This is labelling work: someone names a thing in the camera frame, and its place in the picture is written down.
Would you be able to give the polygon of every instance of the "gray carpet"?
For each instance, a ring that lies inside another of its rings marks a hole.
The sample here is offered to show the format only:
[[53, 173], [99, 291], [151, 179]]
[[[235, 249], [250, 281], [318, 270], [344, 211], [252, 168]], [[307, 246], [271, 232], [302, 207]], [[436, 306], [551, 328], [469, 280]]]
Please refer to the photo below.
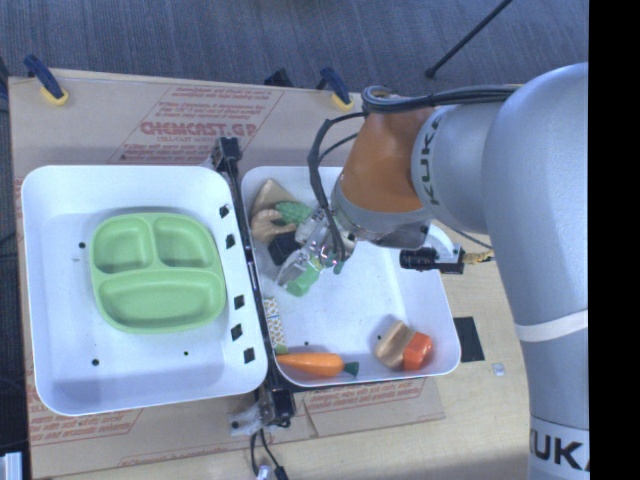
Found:
[[[407, 95], [521, 83], [588, 60], [589, 0], [514, 0], [438, 71], [502, 0], [0, 0], [0, 56], [51, 67], [261, 84], [285, 68], [312, 88], [332, 66], [352, 91]], [[0, 455], [26, 450], [8, 116], [0, 100]]]

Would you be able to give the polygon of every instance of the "green plate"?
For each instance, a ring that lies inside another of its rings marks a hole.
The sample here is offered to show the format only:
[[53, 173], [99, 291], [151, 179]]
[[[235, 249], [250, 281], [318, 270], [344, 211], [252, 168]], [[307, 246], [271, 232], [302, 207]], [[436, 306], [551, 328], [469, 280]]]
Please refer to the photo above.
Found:
[[173, 213], [112, 217], [93, 233], [91, 280], [114, 327], [159, 333], [193, 329], [226, 304], [218, 248], [197, 220]]

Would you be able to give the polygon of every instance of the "white tray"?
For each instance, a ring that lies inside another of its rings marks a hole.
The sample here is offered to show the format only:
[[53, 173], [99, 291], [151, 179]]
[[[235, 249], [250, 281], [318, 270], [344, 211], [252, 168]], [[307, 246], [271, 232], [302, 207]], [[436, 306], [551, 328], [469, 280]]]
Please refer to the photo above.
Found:
[[[320, 169], [327, 195], [340, 171], [337, 167]], [[242, 180], [248, 215], [269, 178], [299, 201], [315, 206], [308, 168], [258, 167]], [[281, 367], [292, 383], [315, 388], [426, 377], [449, 373], [459, 364], [460, 342], [439, 272], [402, 269], [398, 250], [359, 242], [339, 275], [324, 272], [304, 297], [296, 297], [275, 283], [279, 267], [271, 260], [267, 245], [254, 240], [253, 248], [262, 295], [276, 298], [289, 350], [336, 352], [345, 362], [360, 362], [357, 377], [342, 373], [329, 379]], [[421, 370], [391, 370], [373, 354], [378, 337], [397, 319], [433, 340], [433, 357]]]
[[[78, 416], [246, 393], [262, 383], [266, 352], [222, 176], [205, 167], [47, 166], [26, 177], [22, 209], [35, 383], [51, 410]], [[227, 285], [226, 307], [214, 321], [132, 334], [100, 315], [90, 238], [104, 219], [139, 211], [188, 215], [212, 232]], [[229, 235], [235, 245], [227, 249]], [[234, 340], [230, 330], [238, 325], [242, 335]]]

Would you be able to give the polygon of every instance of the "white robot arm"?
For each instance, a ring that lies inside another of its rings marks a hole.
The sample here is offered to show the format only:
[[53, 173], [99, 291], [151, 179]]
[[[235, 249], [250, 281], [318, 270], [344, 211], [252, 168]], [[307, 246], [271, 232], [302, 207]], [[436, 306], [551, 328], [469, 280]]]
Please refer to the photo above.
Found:
[[451, 99], [462, 103], [441, 105], [445, 97], [436, 108], [365, 91], [371, 113], [330, 206], [315, 214], [330, 222], [309, 228], [312, 242], [339, 242], [327, 267], [358, 240], [420, 249], [433, 220], [489, 235], [527, 370], [529, 479], [590, 478], [588, 65], [494, 89], [459, 91]]

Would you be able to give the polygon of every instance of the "yellow clamp pad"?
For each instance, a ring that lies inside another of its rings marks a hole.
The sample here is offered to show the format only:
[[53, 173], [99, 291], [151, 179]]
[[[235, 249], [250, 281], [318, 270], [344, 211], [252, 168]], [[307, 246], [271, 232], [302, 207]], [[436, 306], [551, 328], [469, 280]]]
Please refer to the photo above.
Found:
[[333, 103], [344, 112], [348, 112], [353, 108], [353, 100], [349, 103], [345, 103], [335, 92], [331, 94], [331, 101], [333, 101]]
[[45, 97], [45, 99], [49, 103], [53, 103], [54, 105], [57, 105], [58, 107], [61, 107], [62, 105], [64, 105], [67, 102], [67, 100], [69, 99], [69, 93], [67, 91], [65, 91], [64, 89], [62, 89], [62, 98], [56, 98], [53, 94], [51, 94], [49, 91], [47, 91], [47, 89], [45, 89], [44, 87], [40, 87], [40, 93]]

